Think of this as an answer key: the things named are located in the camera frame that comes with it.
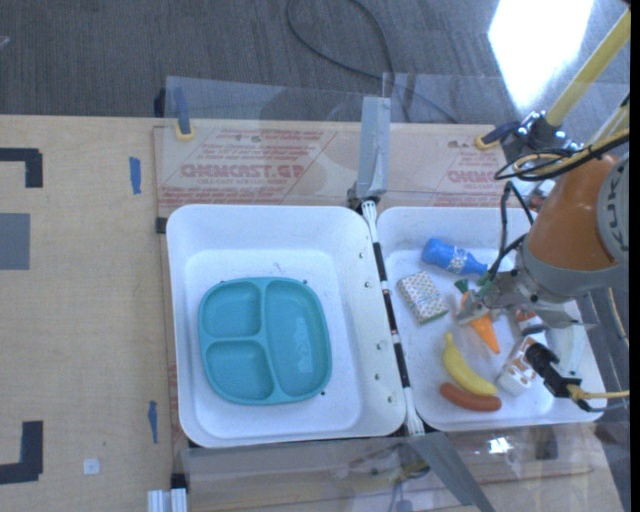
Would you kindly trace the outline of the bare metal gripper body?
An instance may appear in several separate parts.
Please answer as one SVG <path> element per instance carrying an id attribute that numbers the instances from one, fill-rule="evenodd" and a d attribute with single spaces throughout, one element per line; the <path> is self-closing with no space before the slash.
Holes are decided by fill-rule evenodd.
<path id="1" fill-rule="evenodd" d="M 498 272 L 480 287 L 481 303 L 488 309 L 508 309 L 529 303 L 526 274 L 519 269 Z"/>

